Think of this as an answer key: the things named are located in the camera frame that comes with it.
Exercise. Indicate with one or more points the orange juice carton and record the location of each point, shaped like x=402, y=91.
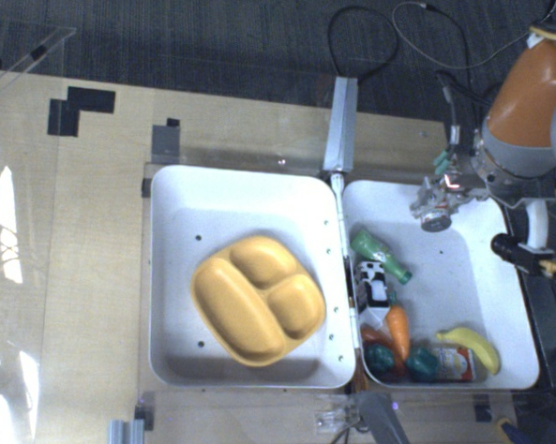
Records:
x=457, y=365

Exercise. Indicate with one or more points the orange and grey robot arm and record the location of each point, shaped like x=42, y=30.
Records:
x=525, y=95

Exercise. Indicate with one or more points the green pepper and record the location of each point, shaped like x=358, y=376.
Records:
x=422, y=364

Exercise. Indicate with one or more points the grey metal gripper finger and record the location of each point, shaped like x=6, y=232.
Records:
x=422, y=197
x=456, y=206

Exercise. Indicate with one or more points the pale wood board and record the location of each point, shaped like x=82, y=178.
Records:
x=93, y=252

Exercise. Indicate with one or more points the white plastic tray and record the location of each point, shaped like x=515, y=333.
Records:
x=448, y=274
x=185, y=201

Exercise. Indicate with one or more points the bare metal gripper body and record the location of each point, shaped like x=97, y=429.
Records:
x=464, y=178

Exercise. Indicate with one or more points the small grey can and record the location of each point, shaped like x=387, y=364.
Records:
x=435, y=222

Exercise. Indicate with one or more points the yellow banana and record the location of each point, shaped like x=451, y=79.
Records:
x=479, y=346

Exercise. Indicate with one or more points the black and white carton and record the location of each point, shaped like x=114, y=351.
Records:
x=371, y=288

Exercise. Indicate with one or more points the orange carrot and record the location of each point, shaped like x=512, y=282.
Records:
x=399, y=329

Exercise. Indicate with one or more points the black cylinder on white bracket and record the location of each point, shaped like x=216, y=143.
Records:
x=516, y=249

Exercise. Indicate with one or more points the green broccoli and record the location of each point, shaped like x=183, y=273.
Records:
x=378, y=358

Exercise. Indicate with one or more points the green bottle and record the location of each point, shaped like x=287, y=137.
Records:
x=375, y=250

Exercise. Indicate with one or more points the yellow divided plate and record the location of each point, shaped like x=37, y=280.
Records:
x=249, y=304

